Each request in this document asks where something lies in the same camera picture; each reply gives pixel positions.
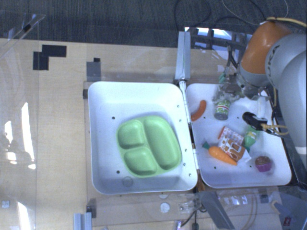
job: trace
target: small can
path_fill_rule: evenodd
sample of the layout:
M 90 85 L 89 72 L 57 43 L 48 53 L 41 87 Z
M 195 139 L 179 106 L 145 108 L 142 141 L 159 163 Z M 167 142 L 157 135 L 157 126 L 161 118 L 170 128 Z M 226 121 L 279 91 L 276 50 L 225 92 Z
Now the small can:
M 218 120 L 227 120 L 229 113 L 230 101 L 223 100 L 219 101 L 215 107 L 214 117 Z

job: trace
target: toy sausage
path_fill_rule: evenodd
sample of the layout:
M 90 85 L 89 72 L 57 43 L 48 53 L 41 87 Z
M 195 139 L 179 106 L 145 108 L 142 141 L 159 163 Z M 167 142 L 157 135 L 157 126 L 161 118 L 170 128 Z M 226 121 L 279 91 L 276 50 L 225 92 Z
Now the toy sausage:
M 197 119 L 199 119 L 201 115 L 205 112 L 206 106 L 207 106 L 206 101 L 202 100 L 199 109 L 194 114 L 191 115 L 191 120 L 196 121 Z

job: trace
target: gray carpet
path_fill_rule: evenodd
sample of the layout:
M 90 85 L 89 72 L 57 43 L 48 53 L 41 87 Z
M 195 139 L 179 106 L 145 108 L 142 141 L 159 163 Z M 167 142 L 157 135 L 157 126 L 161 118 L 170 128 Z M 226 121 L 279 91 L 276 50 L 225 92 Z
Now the gray carpet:
M 40 39 L 70 42 L 176 46 L 177 29 L 174 6 L 177 0 L 0 0 L 0 10 L 45 14 Z M 246 21 L 263 21 L 261 12 L 248 0 L 224 0 Z M 286 14 L 284 0 L 252 0 L 265 17 Z M 307 20 L 307 0 L 286 0 L 288 18 Z M 232 14 L 222 0 L 181 0 L 176 18 L 179 30 L 200 23 L 210 26 Z M 239 30 L 255 26 L 237 19 L 223 19 L 219 24 L 237 24 Z

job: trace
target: snack package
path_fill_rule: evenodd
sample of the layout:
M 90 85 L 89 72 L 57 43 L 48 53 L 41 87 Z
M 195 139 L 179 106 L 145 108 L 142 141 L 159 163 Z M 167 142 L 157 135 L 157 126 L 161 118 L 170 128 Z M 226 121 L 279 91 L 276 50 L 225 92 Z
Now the snack package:
M 238 134 L 237 132 L 231 130 L 230 128 L 226 126 L 222 128 L 218 139 L 220 139 L 221 137 L 228 137 L 232 139 L 238 145 L 242 145 L 242 142 L 244 140 L 244 137 L 242 135 Z
M 246 151 L 245 147 L 241 145 L 244 139 L 243 136 L 227 127 L 224 127 L 219 138 L 220 140 L 218 147 L 220 147 L 233 160 L 236 162 L 241 159 L 244 162 L 251 160 L 251 157 Z

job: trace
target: orange object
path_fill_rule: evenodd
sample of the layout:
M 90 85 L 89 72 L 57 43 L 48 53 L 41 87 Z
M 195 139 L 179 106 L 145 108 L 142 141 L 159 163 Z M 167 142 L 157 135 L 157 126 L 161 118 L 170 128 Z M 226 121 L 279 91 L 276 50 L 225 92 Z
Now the orange object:
M 234 161 L 231 157 L 229 157 L 223 150 L 221 150 L 219 147 L 213 146 L 209 148 L 209 154 L 226 163 L 237 165 L 236 161 Z
M 201 115 L 205 112 L 206 106 L 207 102 L 202 100 L 199 109 L 194 114 L 191 115 L 191 120 L 196 121 L 197 119 L 199 119 Z
M 243 69 L 250 73 L 265 74 L 265 58 L 270 48 L 280 38 L 290 33 L 290 29 L 278 22 L 265 22 L 259 26 L 242 58 Z

